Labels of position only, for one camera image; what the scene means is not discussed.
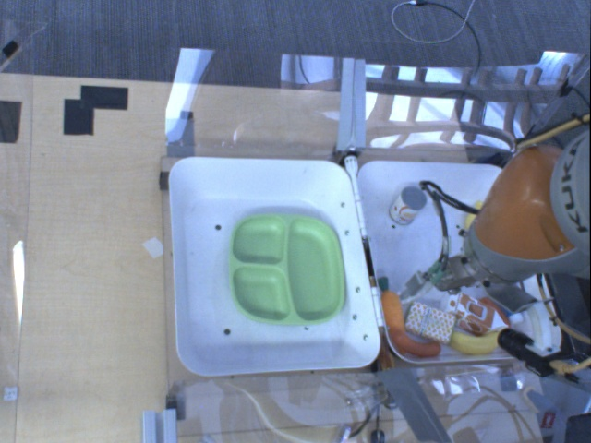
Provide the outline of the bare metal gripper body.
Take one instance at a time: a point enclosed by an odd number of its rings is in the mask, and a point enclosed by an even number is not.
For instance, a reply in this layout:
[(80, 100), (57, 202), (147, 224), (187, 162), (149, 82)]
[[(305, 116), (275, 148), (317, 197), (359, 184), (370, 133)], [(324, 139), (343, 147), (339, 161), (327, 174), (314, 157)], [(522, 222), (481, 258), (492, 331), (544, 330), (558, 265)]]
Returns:
[(466, 256), (449, 257), (437, 261), (432, 267), (432, 284), (440, 291), (470, 287), (486, 280), (486, 272), (473, 258)]

